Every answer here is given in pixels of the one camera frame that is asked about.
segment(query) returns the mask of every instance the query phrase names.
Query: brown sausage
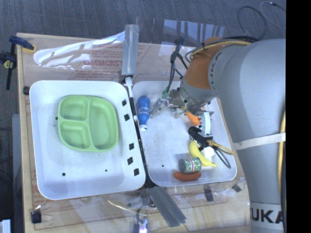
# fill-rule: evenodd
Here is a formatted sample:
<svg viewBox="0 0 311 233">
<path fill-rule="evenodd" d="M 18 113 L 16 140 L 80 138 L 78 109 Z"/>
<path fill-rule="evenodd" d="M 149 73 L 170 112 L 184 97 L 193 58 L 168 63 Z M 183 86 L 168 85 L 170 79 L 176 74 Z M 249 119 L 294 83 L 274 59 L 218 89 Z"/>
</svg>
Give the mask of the brown sausage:
<svg viewBox="0 0 311 233">
<path fill-rule="evenodd" d="M 181 172 L 175 172 L 174 177 L 180 181 L 195 181 L 201 177 L 201 172 L 197 171 L 191 174 L 184 174 Z"/>
</svg>

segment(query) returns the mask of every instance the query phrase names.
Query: white tray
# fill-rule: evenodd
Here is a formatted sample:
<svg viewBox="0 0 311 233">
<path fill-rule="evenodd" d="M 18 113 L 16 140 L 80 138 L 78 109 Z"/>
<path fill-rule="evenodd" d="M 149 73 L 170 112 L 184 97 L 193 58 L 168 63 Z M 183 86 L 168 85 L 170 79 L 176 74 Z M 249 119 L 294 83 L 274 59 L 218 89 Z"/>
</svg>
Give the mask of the white tray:
<svg viewBox="0 0 311 233">
<path fill-rule="evenodd" d="M 147 96 L 151 102 L 151 110 L 167 85 L 168 82 L 163 81 L 138 82 L 133 87 L 135 101 L 140 96 Z M 176 89 L 179 86 L 180 82 L 173 82 L 171 88 Z M 210 128 L 213 140 L 230 149 L 229 139 L 216 99 L 212 100 L 208 107 L 210 111 L 214 112 L 211 116 Z M 171 112 L 170 109 L 165 110 L 162 114 L 147 121 L 147 131 L 140 132 L 147 169 L 152 181 L 159 186 L 170 187 L 225 182 L 234 179 L 237 174 L 236 163 L 234 157 L 228 154 L 226 154 L 226 158 L 230 162 L 231 169 L 227 168 L 215 155 L 211 160 L 217 164 L 217 167 L 203 167 L 201 169 L 202 176 L 198 180 L 183 182 L 173 176 L 174 172 L 178 171 L 179 159 L 191 157 L 188 129 L 193 126 L 187 116 L 182 115 L 176 119 L 173 114 L 174 112 Z"/>
<path fill-rule="evenodd" d="M 62 143 L 55 118 L 60 100 L 67 95 L 98 96 L 115 106 L 119 141 L 111 151 L 73 150 Z M 61 200 L 136 190 L 143 186 L 146 174 L 128 94 L 121 84 L 38 81 L 31 86 L 30 105 L 37 184 L 43 196 Z"/>
</svg>

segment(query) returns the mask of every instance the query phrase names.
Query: plastic wrap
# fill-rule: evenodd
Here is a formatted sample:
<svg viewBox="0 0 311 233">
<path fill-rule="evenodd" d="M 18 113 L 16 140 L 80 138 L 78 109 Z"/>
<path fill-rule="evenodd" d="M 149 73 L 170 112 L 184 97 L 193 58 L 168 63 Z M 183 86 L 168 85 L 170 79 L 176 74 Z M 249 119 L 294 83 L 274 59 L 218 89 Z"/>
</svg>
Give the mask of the plastic wrap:
<svg viewBox="0 0 311 233">
<path fill-rule="evenodd" d="M 173 40 L 178 35 L 174 27 L 182 24 L 186 25 L 186 22 L 166 21 L 164 33 L 170 37 L 166 37 L 162 44 L 142 42 L 138 44 L 137 73 L 133 76 L 134 84 L 148 80 L 168 81 L 170 54 L 174 48 Z M 212 32 L 205 30 L 205 34 L 201 35 L 200 39 L 194 40 L 192 44 L 195 45 L 195 42 L 217 34 L 216 28 L 211 26 Z M 226 36 L 225 32 L 224 28 L 218 31 L 218 35 Z M 23 87 L 30 87 L 40 80 L 115 81 L 118 83 L 123 80 L 121 75 L 122 33 L 98 40 L 22 33 L 18 36 L 23 36 L 36 46 L 35 53 L 21 50 L 19 65 L 21 65 L 20 70 L 23 71 Z M 184 55 L 191 49 L 193 49 L 191 46 L 183 47 L 181 54 Z M 182 74 L 185 73 L 182 63 L 176 62 L 176 67 Z M 237 161 L 237 175 L 230 181 L 165 188 L 187 218 L 186 223 L 178 227 L 168 226 L 150 200 L 147 190 L 143 188 L 68 200 L 45 198 L 39 192 L 36 181 L 29 96 L 25 94 L 23 99 L 26 104 L 31 174 L 29 185 L 33 205 L 28 210 L 41 216 L 40 222 L 32 222 L 35 230 L 52 230 L 53 228 L 56 232 L 63 232 L 62 229 L 68 227 L 68 232 L 71 229 L 75 232 L 103 232 L 105 228 L 107 232 L 132 233 L 139 227 L 140 232 L 180 233 L 249 224 L 247 184 L 236 156 L 234 158 Z"/>
</svg>

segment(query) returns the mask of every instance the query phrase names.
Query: white bottle cap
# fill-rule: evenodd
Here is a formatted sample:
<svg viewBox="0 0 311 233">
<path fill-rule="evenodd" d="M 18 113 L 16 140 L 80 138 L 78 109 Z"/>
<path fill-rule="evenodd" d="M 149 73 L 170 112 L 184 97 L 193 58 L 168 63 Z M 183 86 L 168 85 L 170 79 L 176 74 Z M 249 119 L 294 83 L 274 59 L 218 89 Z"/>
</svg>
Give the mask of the white bottle cap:
<svg viewBox="0 0 311 233">
<path fill-rule="evenodd" d="M 141 131 L 146 131 L 146 130 L 147 130 L 147 125 L 145 125 L 145 124 L 140 124 L 139 129 L 140 129 Z"/>
</svg>

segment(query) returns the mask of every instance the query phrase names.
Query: yellow banana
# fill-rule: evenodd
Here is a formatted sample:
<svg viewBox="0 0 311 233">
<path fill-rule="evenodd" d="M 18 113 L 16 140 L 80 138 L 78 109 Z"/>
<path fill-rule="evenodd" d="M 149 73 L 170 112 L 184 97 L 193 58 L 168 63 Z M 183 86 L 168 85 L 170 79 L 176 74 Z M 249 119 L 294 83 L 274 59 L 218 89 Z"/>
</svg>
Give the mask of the yellow banana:
<svg viewBox="0 0 311 233">
<path fill-rule="evenodd" d="M 199 157 L 202 166 L 213 166 L 216 167 L 217 165 L 213 162 L 211 162 L 209 159 L 207 159 L 201 152 L 199 151 L 198 145 L 196 144 L 195 141 L 191 141 L 189 144 L 189 150 L 191 156 L 194 157 Z"/>
</svg>

